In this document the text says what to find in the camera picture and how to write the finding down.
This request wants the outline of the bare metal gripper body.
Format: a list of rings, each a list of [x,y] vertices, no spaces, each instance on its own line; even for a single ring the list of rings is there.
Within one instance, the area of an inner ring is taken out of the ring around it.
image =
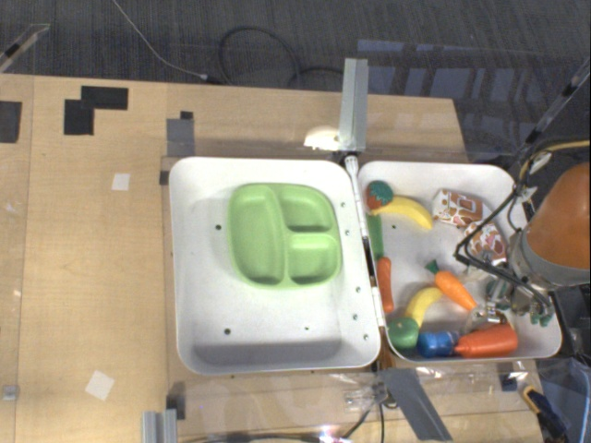
[[[501,299],[501,312],[516,316],[553,317],[553,302],[549,298],[549,282],[535,272],[517,274],[503,272],[507,291]]]

